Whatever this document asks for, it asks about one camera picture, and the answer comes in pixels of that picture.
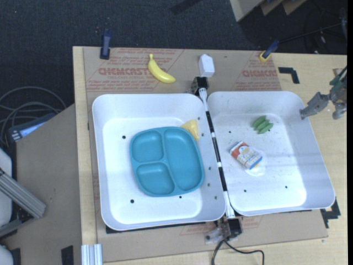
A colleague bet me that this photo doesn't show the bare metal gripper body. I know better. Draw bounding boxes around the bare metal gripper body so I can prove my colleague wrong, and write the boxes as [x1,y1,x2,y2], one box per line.
[329,87,347,104]

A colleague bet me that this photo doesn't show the green pea pods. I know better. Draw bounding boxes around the green pea pods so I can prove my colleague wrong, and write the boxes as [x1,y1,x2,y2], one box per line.
[252,115,275,135]

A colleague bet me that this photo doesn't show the white plastic tray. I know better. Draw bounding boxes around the white plastic tray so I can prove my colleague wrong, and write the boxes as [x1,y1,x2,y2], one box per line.
[92,93,227,231]
[206,91,336,217]

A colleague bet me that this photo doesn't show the white and orange packet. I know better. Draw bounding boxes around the white and orange packet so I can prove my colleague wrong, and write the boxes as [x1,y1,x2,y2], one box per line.
[229,140,264,171]

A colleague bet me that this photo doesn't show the thin black and white rod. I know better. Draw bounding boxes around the thin black and white rod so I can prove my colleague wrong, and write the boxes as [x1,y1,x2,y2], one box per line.
[198,87,237,219]

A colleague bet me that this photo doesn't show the small white carton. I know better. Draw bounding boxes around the small white carton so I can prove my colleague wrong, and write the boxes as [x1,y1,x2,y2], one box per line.
[198,54,216,78]

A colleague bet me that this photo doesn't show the yellow pizza slice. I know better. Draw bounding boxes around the yellow pizza slice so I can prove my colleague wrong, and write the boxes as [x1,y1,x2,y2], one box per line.
[180,119,200,141]

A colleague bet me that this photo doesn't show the blue divided plate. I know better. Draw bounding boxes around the blue divided plate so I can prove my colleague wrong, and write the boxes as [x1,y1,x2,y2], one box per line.
[129,126,205,198]

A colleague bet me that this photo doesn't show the yellow banana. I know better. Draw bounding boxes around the yellow banana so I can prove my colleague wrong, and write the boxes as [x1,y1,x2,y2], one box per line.
[147,54,177,84]

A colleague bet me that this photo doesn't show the brown cardboard board red print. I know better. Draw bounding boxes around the brown cardboard board red print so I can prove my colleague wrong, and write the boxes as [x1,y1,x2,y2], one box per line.
[82,47,329,263]

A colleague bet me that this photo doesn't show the black block with thin wires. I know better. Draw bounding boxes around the black block with thin wires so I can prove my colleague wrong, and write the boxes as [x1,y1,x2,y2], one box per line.
[217,216,244,242]
[189,76,210,95]

